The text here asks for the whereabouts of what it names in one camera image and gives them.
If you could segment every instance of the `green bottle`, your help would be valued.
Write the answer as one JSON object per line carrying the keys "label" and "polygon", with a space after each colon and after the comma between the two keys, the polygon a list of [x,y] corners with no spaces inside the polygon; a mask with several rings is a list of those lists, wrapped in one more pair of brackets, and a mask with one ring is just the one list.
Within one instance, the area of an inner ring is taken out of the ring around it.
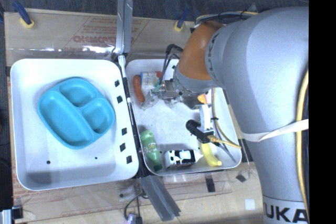
{"label": "green bottle", "polygon": [[154,164],[154,170],[155,171],[161,170],[162,164],[160,163],[160,151],[157,149],[153,132],[151,130],[141,132],[140,140],[142,143],[144,154]]}

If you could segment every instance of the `yellow banana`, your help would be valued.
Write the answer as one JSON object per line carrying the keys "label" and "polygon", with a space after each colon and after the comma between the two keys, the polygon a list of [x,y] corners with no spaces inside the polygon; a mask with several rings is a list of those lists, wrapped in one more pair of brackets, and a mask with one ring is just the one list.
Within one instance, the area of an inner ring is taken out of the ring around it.
{"label": "yellow banana", "polygon": [[216,167],[222,165],[222,162],[219,159],[217,159],[215,155],[212,153],[209,143],[201,144],[201,152],[209,166]]}

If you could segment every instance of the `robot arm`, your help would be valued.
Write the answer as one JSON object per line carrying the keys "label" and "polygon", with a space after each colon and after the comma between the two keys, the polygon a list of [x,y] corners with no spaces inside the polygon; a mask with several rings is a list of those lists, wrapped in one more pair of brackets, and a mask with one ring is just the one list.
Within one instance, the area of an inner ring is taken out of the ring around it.
{"label": "robot arm", "polygon": [[[246,137],[289,125],[298,120],[308,77],[308,28],[307,7],[268,10],[225,26],[200,24],[175,68],[175,90],[195,96],[222,87]],[[309,222],[309,195],[296,162],[298,136],[289,131],[247,141],[260,178],[264,223]]]}

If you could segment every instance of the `white tray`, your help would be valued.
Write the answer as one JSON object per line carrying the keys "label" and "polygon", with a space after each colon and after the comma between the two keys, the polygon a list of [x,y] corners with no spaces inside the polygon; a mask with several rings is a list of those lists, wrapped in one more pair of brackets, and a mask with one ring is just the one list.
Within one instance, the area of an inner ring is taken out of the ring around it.
{"label": "white tray", "polygon": [[[126,66],[126,73],[129,79],[130,94],[133,103],[135,119],[138,125],[139,133],[144,130],[152,130],[154,138],[161,151],[161,163],[163,164],[163,155],[170,150],[195,150],[201,153],[200,142],[195,135],[191,135],[186,129],[185,124],[188,120],[193,119],[200,121],[199,110],[191,110],[185,104],[178,103],[174,108],[169,108],[163,100],[159,100],[155,106],[143,111],[140,103],[137,100],[134,87],[133,77],[140,74],[142,71],[162,71],[163,59],[137,59],[132,60]],[[172,60],[165,73],[165,80],[173,77],[173,66],[178,63],[177,60]],[[227,137],[238,144],[238,138],[232,122],[232,118],[225,100],[223,90],[218,88],[216,90],[216,116],[219,118],[218,123]],[[188,174],[207,171],[216,171],[220,169],[234,168],[241,162],[241,150],[238,148],[228,146],[230,153],[233,155],[233,161],[222,149],[211,144],[214,154],[222,161],[222,166],[210,167],[201,158],[196,164],[190,167],[183,167],[181,169],[163,168],[157,172],[154,171],[152,162],[145,157],[147,168],[154,174],[160,176]]]}
{"label": "white tray", "polygon": [[[46,190],[106,183],[137,173],[139,160],[122,78],[115,64],[106,60],[23,59],[13,64],[10,75],[17,177],[25,188]],[[116,112],[112,128],[80,150],[57,141],[37,113],[39,97],[71,77],[91,82]]]}

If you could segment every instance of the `blue plate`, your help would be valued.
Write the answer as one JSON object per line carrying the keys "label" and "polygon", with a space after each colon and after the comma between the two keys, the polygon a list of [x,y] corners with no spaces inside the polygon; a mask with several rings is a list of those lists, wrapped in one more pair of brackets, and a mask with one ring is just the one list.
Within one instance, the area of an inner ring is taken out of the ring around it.
{"label": "blue plate", "polygon": [[92,144],[116,119],[109,101],[82,78],[71,78],[49,89],[38,100],[37,110],[53,136],[73,149]]}

